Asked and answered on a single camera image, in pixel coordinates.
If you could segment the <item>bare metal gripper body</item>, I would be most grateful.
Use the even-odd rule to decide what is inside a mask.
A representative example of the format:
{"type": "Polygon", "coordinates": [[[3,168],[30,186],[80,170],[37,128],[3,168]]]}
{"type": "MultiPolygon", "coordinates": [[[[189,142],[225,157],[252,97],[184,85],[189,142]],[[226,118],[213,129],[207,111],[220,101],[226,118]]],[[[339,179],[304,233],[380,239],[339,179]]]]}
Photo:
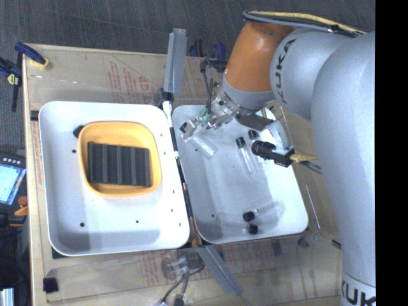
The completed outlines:
{"type": "Polygon", "coordinates": [[[216,94],[211,103],[207,103],[198,114],[198,123],[203,129],[218,129],[232,121],[239,106],[225,94],[216,94]]]}

